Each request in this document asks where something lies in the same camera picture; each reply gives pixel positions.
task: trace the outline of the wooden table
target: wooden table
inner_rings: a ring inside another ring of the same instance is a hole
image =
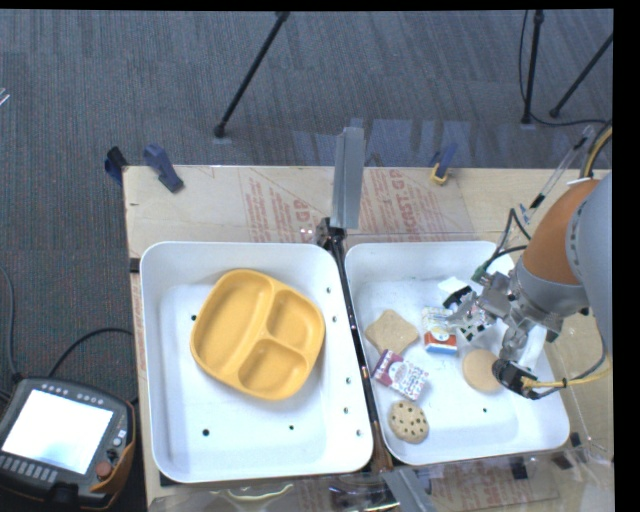
[[[129,254],[134,268],[144,251],[161,241],[309,243],[320,221],[331,215],[333,167],[175,166],[175,169],[185,183],[177,193],[169,192],[150,167],[131,166],[123,170]],[[528,205],[551,173],[550,169],[450,169],[446,183],[438,185],[430,180],[429,169],[365,168],[360,225],[358,230],[349,230],[348,238],[373,237],[378,241],[481,238],[495,242],[504,229],[509,208],[520,203]],[[566,190],[565,183],[577,177],[577,170],[567,171],[566,179],[554,187],[536,212],[530,232],[535,230],[545,209]],[[131,293],[150,510],[180,510],[187,502],[192,507],[189,510],[234,510],[228,501],[201,487],[160,485],[149,442],[140,275],[136,272],[131,273]],[[554,371],[559,372],[556,375],[571,377],[591,366],[600,350],[593,318],[575,315],[567,319],[554,345],[557,350]],[[491,505],[505,510],[501,504],[521,502],[526,505],[514,504],[514,510],[526,507],[527,511],[600,511],[612,506],[612,377],[562,392],[572,432],[578,433],[582,447],[586,448],[587,463],[580,461],[584,459],[580,449],[563,452],[568,456],[563,463],[556,458],[555,462],[542,464],[543,459],[533,454],[527,459],[535,466],[531,469],[540,468],[539,473],[546,476],[538,474],[538,481],[529,478],[530,487],[526,489],[515,486],[521,482],[507,489],[504,482],[495,481],[495,475],[488,473],[494,481],[485,479],[480,486],[470,488],[465,483],[464,464],[454,464],[452,470],[440,468],[446,492],[433,494],[437,510],[475,510]],[[563,465],[567,467],[564,464],[567,461],[571,467],[562,469]],[[490,462],[484,468],[496,470]],[[278,510],[288,510],[286,506],[290,510],[304,510],[304,503],[318,506],[328,499],[323,492],[321,479],[297,485],[295,491],[281,499]],[[207,508],[211,507],[211,500],[215,500],[215,508]]]

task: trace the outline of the tripod leg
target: tripod leg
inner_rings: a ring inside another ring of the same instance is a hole
[[[536,9],[533,17],[533,43],[531,44],[531,60],[529,61],[529,78],[527,80],[527,94],[524,100],[524,114],[521,123],[529,124],[531,122],[531,97],[533,95],[533,77],[536,73],[536,60],[538,58],[538,41],[540,40],[540,27],[544,21],[542,9]]]
[[[236,92],[235,96],[231,100],[231,104],[229,105],[229,107],[227,107],[227,111],[224,113],[224,116],[222,116],[222,119],[220,120],[220,122],[213,129],[213,134],[216,137],[220,138],[224,136],[224,127],[226,126],[229,119],[231,119],[231,115],[233,114],[233,111],[235,110],[238,103],[240,102],[240,99],[242,98],[244,91],[249,86],[249,83],[251,83],[251,79],[253,78],[253,75],[258,70],[258,67],[262,62],[262,59],[267,54],[267,51],[269,50],[269,47],[271,46],[271,43],[275,39],[276,35],[278,35],[278,31],[280,30],[280,27],[285,21],[287,21],[289,14],[290,14],[289,11],[276,12],[277,19],[275,24],[273,25],[273,28],[271,29],[271,32],[269,32],[267,39],[262,44],[262,48],[260,48],[260,51],[258,52],[258,55],[253,61],[253,64],[251,64],[251,68],[249,68],[249,72],[244,77],[244,80],[240,84],[238,91]]]
[[[569,88],[569,90],[562,97],[562,99],[558,102],[558,104],[549,111],[549,115],[551,117],[558,117],[558,115],[560,114],[560,109],[562,108],[562,106],[567,102],[567,100],[571,97],[571,95],[574,93],[574,91],[582,83],[584,78],[589,74],[589,71],[591,71],[591,68],[593,68],[593,66],[595,66],[596,62],[598,62],[598,59],[600,59],[600,57],[602,57],[602,54],[607,50],[607,48],[609,48],[609,45],[612,42],[613,42],[613,32],[611,32],[611,35],[607,38],[607,40],[604,42],[604,44],[596,52],[596,54],[593,56],[593,58],[591,59],[589,64],[587,64],[587,67],[584,68],[582,73],[580,73],[580,76],[578,78],[576,78],[576,81],[573,82],[573,85]]]

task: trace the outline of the white tray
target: white tray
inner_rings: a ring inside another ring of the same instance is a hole
[[[403,398],[372,379],[377,412],[389,451],[411,465],[492,457],[551,450],[569,435],[569,418],[560,393],[534,401],[502,388],[496,394],[474,390],[465,382],[460,362],[473,347],[458,340],[457,355],[428,353],[423,348],[422,308],[442,307],[448,294],[438,284],[456,277],[478,293],[471,281],[474,270],[493,252],[484,241],[361,243],[345,257],[351,298],[367,366],[372,372],[379,359],[364,331],[385,309],[394,309],[420,332],[420,340],[403,357],[429,372],[427,385],[417,403],[430,425],[428,437],[410,444],[396,437],[388,425],[391,403]],[[506,274],[512,260],[499,258],[490,271]],[[501,321],[474,341],[474,346],[498,353],[506,327]],[[534,329],[532,336],[544,336]],[[554,380],[544,352],[534,368],[541,381]]]
[[[265,401],[207,375],[189,337],[225,272],[251,268],[296,288],[323,312],[318,360],[292,397]],[[360,368],[331,255],[311,244],[163,242],[140,265],[150,401],[158,469],[181,483],[351,472],[370,459]]]

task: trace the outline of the yellow plate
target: yellow plate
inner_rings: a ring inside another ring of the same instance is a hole
[[[250,395],[281,400],[307,380],[324,341],[319,308],[261,272],[231,270],[205,299],[191,353],[212,377]]]

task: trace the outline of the gray carpet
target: gray carpet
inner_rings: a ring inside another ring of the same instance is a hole
[[[275,19],[0,10],[0,265],[20,371],[46,372],[93,329],[132,328],[122,190],[104,171],[113,146],[131,164],[156,142],[175,164],[333,165],[336,135],[362,126],[369,165],[427,166],[455,142],[453,167],[553,168],[587,124],[612,118],[613,46],[560,116],[549,110],[612,33],[613,9],[544,11],[526,124],[533,11],[294,12],[217,139]],[[612,167],[611,144],[595,167]],[[3,343],[8,308],[0,282]],[[96,336],[56,375],[132,398],[131,339]],[[145,510],[137,455],[115,512]],[[0,491],[0,510],[44,509]]]

